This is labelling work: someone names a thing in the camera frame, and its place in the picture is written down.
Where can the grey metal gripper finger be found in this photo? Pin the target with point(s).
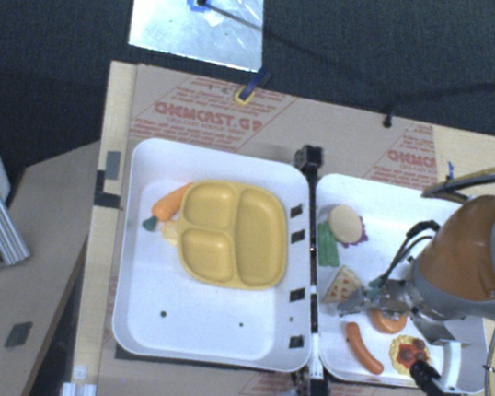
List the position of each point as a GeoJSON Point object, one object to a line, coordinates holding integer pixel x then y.
{"type": "Point", "coordinates": [351, 308]}
{"type": "Point", "coordinates": [363, 295]}

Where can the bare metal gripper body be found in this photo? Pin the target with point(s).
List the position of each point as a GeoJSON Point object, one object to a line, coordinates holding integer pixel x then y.
{"type": "Point", "coordinates": [392, 297]}

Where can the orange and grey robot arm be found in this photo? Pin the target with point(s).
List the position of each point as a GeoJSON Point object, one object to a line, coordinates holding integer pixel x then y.
{"type": "Point", "coordinates": [468, 246]}

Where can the pizza slice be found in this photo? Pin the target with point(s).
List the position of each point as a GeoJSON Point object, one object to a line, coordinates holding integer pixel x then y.
{"type": "Point", "coordinates": [341, 284]}

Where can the orange doughnut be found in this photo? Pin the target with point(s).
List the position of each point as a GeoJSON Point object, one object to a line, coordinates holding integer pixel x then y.
{"type": "Point", "coordinates": [388, 325]}

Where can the orange sausage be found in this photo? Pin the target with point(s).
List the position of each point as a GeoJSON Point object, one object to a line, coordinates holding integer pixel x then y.
{"type": "Point", "coordinates": [363, 348]}

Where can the purple grapes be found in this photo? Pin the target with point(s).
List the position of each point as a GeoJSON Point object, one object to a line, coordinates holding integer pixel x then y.
{"type": "Point", "coordinates": [362, 238]}

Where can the yellow spaghetti with red sauce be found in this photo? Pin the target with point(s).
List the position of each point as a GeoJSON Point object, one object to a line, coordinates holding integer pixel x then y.
{"type": "Point", "coordinates": [404, 352]}

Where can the green toy lettuce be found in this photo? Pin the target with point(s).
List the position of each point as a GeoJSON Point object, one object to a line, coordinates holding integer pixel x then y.
{"type": "Point", "coordinates": [327, 247]}

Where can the tan bread bun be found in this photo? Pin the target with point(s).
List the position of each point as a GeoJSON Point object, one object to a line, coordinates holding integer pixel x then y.
{"type": "Point", "coordinates": [345, 224]}

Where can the white plastic tray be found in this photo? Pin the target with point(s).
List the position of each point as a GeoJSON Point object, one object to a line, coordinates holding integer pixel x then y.
{"type": "Point", "coordinates": [390, 206]}
{"type": "Point", "coordinates": [191, 318]}

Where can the yellow divided plate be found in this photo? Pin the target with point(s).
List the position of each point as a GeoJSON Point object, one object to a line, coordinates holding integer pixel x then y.
{"type": "Point", "coordinates": [232, 234]}

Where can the brown cardboard board red print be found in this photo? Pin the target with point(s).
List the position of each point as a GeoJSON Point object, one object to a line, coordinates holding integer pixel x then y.
{"type": "Point", "coordinates": [278, 122]}

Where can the pale yellow toy food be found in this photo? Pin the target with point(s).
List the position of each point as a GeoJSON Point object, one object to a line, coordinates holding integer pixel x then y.
{"type": "Point", "coordinates": [170, 232]}

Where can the orange carrot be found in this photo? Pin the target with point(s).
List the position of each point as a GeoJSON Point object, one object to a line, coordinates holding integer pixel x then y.
{"type": "Point", "coordinates": [169, 203]}

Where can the black cylinder on white bracket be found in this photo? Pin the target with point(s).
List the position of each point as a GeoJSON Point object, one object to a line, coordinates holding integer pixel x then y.
{"type": "Point", "coordinates": [430, 380]}

